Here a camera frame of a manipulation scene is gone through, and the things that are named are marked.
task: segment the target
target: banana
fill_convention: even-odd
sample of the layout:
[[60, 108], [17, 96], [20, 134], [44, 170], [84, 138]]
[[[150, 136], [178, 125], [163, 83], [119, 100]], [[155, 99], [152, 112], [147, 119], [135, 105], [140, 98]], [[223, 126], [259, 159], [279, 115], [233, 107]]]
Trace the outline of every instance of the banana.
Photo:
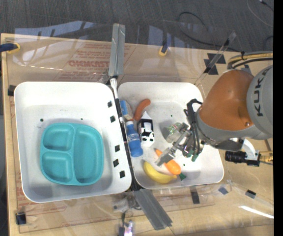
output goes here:
[[145, 171], [146, 175], [150, 177], [152, 180], [158, 182], [158, 183], [169, 183], [172, 179], [176, 179], [176, 175], [166, 175], [161, 172], [158, 172], [155, 168], [152, 167], [150, 163], [145, 161], [143, 163], [143, 170]]

